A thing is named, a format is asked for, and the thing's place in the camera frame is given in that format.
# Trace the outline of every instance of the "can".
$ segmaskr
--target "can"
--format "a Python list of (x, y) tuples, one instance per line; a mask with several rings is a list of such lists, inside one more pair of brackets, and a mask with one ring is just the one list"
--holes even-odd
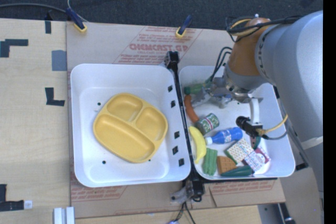
[(195, 123), (195, 127), (199, 129), (199, 131), (205, 135), (214, 128), (219, 126), (219, 119), (213, 113), (210, 113), (208, 116), (204, 117), (203, 119), (197, 121)]

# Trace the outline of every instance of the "banana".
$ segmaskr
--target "banana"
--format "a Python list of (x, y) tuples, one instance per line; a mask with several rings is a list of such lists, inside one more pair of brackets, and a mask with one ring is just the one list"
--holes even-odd
[(206, 154), (205, 139), (199, 129), (194, 126), (189, 127), (189, 132), (196, 144), (196, 159), (194, 162), (197, 164)]

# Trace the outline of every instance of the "cardboard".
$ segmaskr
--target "cardboard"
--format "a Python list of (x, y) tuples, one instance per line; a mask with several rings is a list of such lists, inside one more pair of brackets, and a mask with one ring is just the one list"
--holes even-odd
[[(86, 23), (85, 33), (67, 23), (67, 69), (71, 169), (71, 206), (76, 218), (116, 216), (177, 211), (181, 205), (171, 202), (170, 194), (182, 188), (181, 182), (148, 185), (88, 188), (74, 174), (71, 125), (71, 70), (81, 63), (127, 63), (159, 65), (167, 51), (178, 51), (181, 70), (185, 66), (214, 66), (223, 47), (232, 47), (227, 32), (187, 29), (183, 39), (175, 37), (177, 28)], [(201, 202), (192, 209), (230, 207), (284, 202), (279, 179), (205, 184)]]

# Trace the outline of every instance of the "blue bottle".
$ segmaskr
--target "blue bottle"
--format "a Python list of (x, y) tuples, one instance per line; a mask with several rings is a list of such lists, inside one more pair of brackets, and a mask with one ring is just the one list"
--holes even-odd
[(205, 137), (205, 143), (207, 145), (224, 144), (233, 140), (240, 140), (243, 138), (243, 132), (238, 127), (228, 128), (217, 132), (214, 136)]

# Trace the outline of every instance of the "carrot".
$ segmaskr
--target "carrot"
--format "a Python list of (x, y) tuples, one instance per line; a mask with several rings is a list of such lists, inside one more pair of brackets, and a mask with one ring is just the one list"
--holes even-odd
[(185, 112), (187, 113), (189, 119), (195, 123), (199, 120), (198, 116), (196, 115), (192, 105), (191, 105), (191, 96), (187, 94), (184, 97), (184, 106), (185, 106)]

